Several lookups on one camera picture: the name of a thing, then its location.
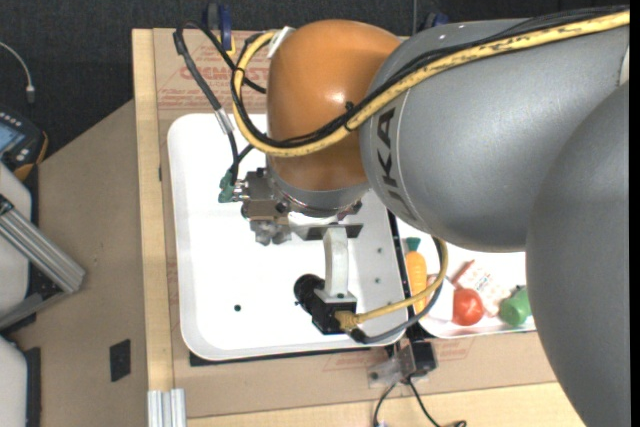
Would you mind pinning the green cup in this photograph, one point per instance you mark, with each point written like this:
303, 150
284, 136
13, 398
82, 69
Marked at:
516, 307

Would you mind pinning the white plastic tray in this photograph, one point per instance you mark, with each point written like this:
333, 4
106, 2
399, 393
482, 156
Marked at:
492, 256
225, 240

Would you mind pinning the orange carrot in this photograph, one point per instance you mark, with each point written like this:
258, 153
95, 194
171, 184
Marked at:
416, 267

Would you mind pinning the brown cardboard board red print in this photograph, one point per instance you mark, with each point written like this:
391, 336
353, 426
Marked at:
300, 390

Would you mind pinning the black cylinder on white bracket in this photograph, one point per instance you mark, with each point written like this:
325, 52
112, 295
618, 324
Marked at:
336, 265

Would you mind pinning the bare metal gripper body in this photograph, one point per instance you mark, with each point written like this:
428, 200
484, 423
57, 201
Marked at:
262, 197

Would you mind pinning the red tomato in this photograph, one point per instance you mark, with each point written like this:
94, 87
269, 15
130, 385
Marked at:
467, 307

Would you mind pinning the thin black rod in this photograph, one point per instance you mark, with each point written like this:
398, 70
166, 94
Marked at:
399, 255

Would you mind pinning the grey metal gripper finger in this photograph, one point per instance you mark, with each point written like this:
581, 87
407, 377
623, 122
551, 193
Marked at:
282, 231
262, 231

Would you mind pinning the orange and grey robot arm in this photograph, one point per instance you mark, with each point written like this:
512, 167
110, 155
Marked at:
475, 140

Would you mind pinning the white printed packet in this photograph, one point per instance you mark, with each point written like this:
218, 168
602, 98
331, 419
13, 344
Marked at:
487, 287

